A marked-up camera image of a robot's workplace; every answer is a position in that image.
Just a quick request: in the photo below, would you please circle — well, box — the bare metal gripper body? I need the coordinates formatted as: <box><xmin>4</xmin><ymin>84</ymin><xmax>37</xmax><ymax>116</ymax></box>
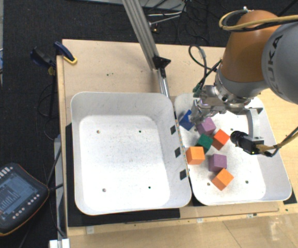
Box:
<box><xmin>194</xmin><ymin>84</ymin><xmax>252</xmax><ymax>115</ymax></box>

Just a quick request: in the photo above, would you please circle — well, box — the purple cube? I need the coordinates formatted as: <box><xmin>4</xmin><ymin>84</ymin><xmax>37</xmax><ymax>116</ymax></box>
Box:
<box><xmin>207</xmin><ymin>153</ymin><xmax>228</xmax><ymax>173</ymax></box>
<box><xmin>196</xmin><ymin>117</ymin><xmax>217</xmax><ymax>136</ymax></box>

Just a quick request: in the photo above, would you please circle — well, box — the blue cube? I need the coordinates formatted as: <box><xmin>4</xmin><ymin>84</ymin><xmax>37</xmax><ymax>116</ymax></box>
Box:
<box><xmin>178</xmin><ymin>109</ymin><xmax>196</xmax><ymax>132</ymax></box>

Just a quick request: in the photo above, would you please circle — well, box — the green cube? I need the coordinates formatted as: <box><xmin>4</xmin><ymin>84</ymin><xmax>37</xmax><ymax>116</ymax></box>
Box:
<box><xmin>196</xmin><ymin>133</ymin><xmax>214</xmax><ymax>154</ymax></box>

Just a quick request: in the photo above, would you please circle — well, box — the orange cube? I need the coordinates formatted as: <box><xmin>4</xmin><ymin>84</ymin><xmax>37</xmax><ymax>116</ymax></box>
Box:
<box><xmin>212</xmin><ymin>129</ymin><xmax>231</xmax><ymax>151</ymax></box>
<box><xmin>211</xmin><ymin>168</ymin><xmax>235</xmax><ymax>192</ymax></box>
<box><xmin>185</xmin><ymin>146</ymin><xmax>206</xmax><ymax>165</ymax></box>

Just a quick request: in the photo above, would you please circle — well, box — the white plastic tray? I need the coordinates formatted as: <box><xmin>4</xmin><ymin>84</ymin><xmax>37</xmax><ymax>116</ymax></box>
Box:
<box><xmin>70</xmin><ymin>91</ymin><xmax>193</xmax><ymax>216</ymax></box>
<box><xmin>174</xmin><ymin>92</ymin><xmax>293</xmax><ymax>207</ymax></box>

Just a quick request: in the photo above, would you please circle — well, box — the pale wood board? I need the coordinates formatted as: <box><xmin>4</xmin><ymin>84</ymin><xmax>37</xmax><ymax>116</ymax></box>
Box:
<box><xmin>61</xmin><ymin>39</ymin><xmax>298</xmax><ymax>224</ymax></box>

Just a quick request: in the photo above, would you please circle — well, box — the black cylinder on white bracket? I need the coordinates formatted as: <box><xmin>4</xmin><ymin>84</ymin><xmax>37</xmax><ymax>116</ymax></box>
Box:
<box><xmin>230</xmin><ymin>107</ymin><xmax>265</xmax><ymax>156</ymax></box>

